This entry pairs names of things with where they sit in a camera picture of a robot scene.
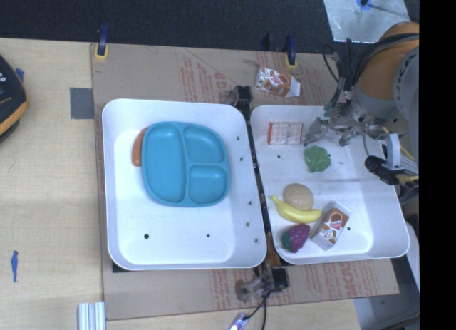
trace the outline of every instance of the wooden tabletop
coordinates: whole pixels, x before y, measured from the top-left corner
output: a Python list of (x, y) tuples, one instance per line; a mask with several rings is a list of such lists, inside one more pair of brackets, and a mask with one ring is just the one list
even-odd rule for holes
[[(91, 119), (70, 89), (92, 88), (90, 44), (0, 38), (30, 105), (0, 144), (0, 329), (77, 329), (80, 303), (103, 301)], [(17, 252), (14, 281), (11, 258)], [(108, 321), (107, 329), (227, 329), (238, 310)], [(262, 311), (248, 329), (260, 329)], [(266, 329), (359, 329), (352, 300), (267, 308)]]

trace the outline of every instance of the cardboard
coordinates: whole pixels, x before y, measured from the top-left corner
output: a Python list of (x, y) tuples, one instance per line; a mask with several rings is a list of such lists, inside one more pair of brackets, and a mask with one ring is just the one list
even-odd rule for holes
[[(236, 283), (253, 280), (252, 269), (126, 272), (113, 265), (106, 239), (101, 113), (116, 98), (224, 103), (237, 86), (252, 86), (260, 66), (286, 71), (282, 53), (111, 44), (106, 59), (91, 46), (95, 141), (107, 320), (252, 308), (242, 302)], [(299, 97), (252, 89), (252, 109), (262, 104), (325, 105), (336, 88), (323, 57), (297, 54), (289, 73), (301, 84)], [(284, 305), (397, 294), (389, 259), (287, 266), (290, 286), (270, 297)]]

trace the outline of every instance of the blue plate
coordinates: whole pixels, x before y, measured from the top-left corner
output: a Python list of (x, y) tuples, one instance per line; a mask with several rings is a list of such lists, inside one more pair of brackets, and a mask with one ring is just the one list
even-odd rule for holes
[(164, 205), (210, 206), (229, 192), (227, 149), (220, 136), (204, 126), (151, 125), (142, 139), (141, 161), (147, 191)]

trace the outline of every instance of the tape measure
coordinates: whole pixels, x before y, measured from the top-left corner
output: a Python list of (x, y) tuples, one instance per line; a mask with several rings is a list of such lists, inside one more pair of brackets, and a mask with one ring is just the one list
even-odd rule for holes
[(21, 79), (0, 55), (0, 142), (16, 129), (28, 106)]

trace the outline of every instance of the yellow banana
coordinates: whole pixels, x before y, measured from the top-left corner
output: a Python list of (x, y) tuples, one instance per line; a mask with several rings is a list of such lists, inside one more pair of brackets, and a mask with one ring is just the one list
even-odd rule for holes
[(321, 216), (321, 210), (313, 208), (311, 210), (298, 210), (297, 208), (281, 201), (276, 195), (271, 199), (276, 203), (277, 211), (284, 218), (297, 224), (309, 224), (316, 221)]

